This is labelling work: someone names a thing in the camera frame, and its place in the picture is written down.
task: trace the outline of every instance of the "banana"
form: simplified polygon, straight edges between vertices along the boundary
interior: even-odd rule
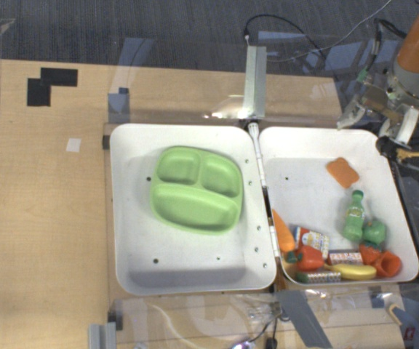
[[[370,265],[325,264],[324,267],[328,270],[338,271],[342,278],[352,281],[366,281],[376,277],[376,269]]]

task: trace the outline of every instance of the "green bottle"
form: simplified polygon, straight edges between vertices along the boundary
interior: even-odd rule
[[[342,235],[349,241],[359,241],[363,235],[364,208],[362,206],[363,191],[355,190],[352,193],[352,204],[346,212],[346,226]]]

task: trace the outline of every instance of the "wooden table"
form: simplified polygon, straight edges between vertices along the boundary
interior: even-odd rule
[[[51,107],[28,107],[27,79],[39,78],[41,67],[77,69],[78,86],[52,87]],[[0,60],[0,349],[87,348],[88,326],[104,324],[112,299],[127,297],[112,287],[116,277],[108,267],[101,143],[108,93],[119,87],[129,88],[134,121],[202,122],[203,114],[229,96],[243,94],[244,74]],[[266,99],[269,116],[288,115],[295,124],[326,125],[340,115],[330,79],[268,76]],[[66,150],[70,139],[81,140],[79,152]],[[224,317],[226,295],[208,299],[207,316]],[[176,301],[155,301],[166,306],[147,315],[148,322],[162,321],[164,311],[185,332],[189,312],[201,304],[184,311]],[[375,324],[377,312],[365,310],[368,319],[362,314],[360,324],[368,324],[365,331],[372,329],[373,336],[347,318],[332,319],[327,335],[384,348],[380,337],[387,334],[388,347],[395,348],[395,324],[382,317]],[[227,346],[240,329],[247,332],[234,327],[231,334],[209,339],[190,326],[190,339],[180,344],[216,348],[217,340]],[[169,339],[168,329],[160,332],[160,340]],[[150,348],[166,347],[156,340]],[[282,340],[301,348],[289,324],[279,327]]]

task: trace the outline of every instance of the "orange carrot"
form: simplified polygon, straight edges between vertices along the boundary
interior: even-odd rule
[[[290,229],[273,209],[273,221],[274,227],[277,232],[277,241],[279,242],[279,248],[283,253],[289,253],[295,250],[295,239]]]

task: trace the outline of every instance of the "orange sponge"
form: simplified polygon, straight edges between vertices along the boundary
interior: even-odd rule
[[[344,158],[337,158],[326,165],[327,171],[337,180],[343,188],[350,188],[359,180],[360,176],[350,167]]]

